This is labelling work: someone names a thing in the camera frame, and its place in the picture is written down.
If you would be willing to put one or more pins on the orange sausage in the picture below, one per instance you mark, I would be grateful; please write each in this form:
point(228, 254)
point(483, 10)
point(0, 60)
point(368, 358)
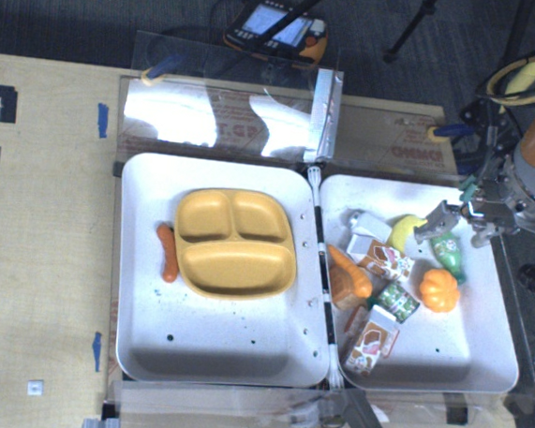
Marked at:
point(169, 255)

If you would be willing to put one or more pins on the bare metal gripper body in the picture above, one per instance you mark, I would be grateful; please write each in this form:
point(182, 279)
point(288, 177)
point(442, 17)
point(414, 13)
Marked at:
point(499, 207)

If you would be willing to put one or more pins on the orange carrot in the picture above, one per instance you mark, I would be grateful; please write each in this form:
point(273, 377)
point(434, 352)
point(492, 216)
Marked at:
point(353, 273)

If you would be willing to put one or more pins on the yellow banana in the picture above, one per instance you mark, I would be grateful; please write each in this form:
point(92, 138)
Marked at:
point(402, 231)

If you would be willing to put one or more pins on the white and brown printed carton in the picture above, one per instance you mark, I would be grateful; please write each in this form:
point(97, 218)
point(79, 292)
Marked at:
point(385, 259)
point(370, 343)

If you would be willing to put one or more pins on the green and white can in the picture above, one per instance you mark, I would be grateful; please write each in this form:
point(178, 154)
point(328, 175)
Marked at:
point(399, 302)

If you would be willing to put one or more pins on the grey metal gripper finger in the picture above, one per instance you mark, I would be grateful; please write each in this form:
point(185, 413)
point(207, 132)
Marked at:
point(438, 220)
point(483, 236)

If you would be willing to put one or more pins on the white plastic tray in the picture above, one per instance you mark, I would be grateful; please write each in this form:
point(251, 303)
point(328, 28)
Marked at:
point(447, 348)
point(218, 335)

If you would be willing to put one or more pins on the thin black and white rod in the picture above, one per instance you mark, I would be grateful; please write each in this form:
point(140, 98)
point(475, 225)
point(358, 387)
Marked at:
point(322, 246)

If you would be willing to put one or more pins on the yellow divided plate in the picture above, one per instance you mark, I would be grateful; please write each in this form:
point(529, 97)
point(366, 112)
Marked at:
point(234, 266)

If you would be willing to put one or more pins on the grey and white carton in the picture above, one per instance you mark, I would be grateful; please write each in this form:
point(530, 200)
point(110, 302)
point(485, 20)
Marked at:
point(371, 225)

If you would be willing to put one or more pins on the brown bread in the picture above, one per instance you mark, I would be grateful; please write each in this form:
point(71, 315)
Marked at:
point(344, 295)

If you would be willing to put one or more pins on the green plastic bottle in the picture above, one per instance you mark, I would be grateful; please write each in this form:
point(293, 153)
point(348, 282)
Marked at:
point(449, 254)

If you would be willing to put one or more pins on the orange pumpkin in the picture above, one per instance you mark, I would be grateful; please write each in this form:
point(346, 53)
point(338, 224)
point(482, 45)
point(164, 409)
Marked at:
point(440, 291)

